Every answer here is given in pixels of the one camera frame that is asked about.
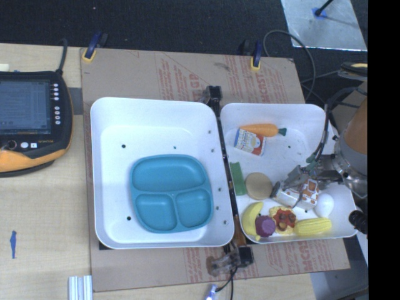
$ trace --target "white plastic tray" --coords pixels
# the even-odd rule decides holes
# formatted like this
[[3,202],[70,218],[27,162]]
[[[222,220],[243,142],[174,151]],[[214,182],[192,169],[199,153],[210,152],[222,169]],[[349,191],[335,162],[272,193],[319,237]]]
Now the white plastic tray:
[[[113,249],[223,246],[234,233],[228,182],[213,110],[198,102],[104,97],[91,108],[95,228]],[[129,172],[138,159],[187,154],[208,173],[214,212],[198,229],[155,233],[136,219]]]
[[[325,113],[312,104],[227,104],[221,111],[222,129],[226,151],[230,163],[239,162],[244,179],[253,172],[267,175],[272,183],[284,180],[288,173],[298,164],[306,166],[306,159],[317,148],[324,129]],[[269,137],[264,154],[257,156],[234,147],[234,137],[240,126],[256,123],[273,123],[278,128],[287,128],[286,136],[280,134]],[[328,142],[324,154],[334,151],[332,137],[334,131],[329,125]],[[337,183],[330,184],[320,193],[329,193],[334,199],[334,209],[329,216],[332,229],[324,234],[311,237],[299,237],[295,234],[281,235],[274,233],[270,237],[255,237],[246,235],[255,243],[281,243],[286,241],[303,241],[312,239],[346,238],[353,236],[357,230],[349,222],[351,211],[356,210],[351,191]],[[251,203],[257,202],[247,194],[236,196],[239,217]],[[269,209],[280,206],[278,202],[267,198],[264,201],[262,215],[269,215]],[[315,212],[295,207],[293,209],[298,220],[317,218]]]

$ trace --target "screen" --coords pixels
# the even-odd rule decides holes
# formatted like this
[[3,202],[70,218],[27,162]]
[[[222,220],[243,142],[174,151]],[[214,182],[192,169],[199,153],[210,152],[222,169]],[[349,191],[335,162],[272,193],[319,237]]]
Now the screen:
[[0,134],[50,134],[49,81],[0,81]]

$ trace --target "yellow corn cob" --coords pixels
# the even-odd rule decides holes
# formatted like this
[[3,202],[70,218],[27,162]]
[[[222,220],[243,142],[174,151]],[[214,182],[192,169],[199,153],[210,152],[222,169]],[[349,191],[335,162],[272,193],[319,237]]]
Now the yellow corn cob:
[[301,220],[294,226],[294,233],[299,236],[308,236],[323,233],[332,228],[332,222],[326,217]]

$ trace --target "white egg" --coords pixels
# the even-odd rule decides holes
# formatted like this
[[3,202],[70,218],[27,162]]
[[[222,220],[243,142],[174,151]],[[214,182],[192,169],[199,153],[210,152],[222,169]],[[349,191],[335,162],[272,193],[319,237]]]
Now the white egg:
[[334,207],[334,200],[328,193],[321,193],[317,199],[317,205],[314,207],[314,211],[317,216],[322,218],[328,218]]

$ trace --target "black floor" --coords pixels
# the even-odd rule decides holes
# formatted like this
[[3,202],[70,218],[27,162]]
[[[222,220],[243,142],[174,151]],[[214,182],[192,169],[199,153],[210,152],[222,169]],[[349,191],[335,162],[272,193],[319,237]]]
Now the black floor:
[[[368,0],[351,3],[368,45]],[[0,43],[56,45],[66,38],[83,47],[100,30],[108,34],[105,48],[237,54],[246,39],[254,44],[272,30],[288,31],[281,0],[0,0],[0,10]],[[273,34],[267,44],[271,56],[294,59],[301,81],[313,76],[307,54],[289,36]],[[317,76],[368,59],[367,52],[310,53]],[[323,106],[338,90],[360,83],[336,74],[319,78],[317,96],[307,102]]]

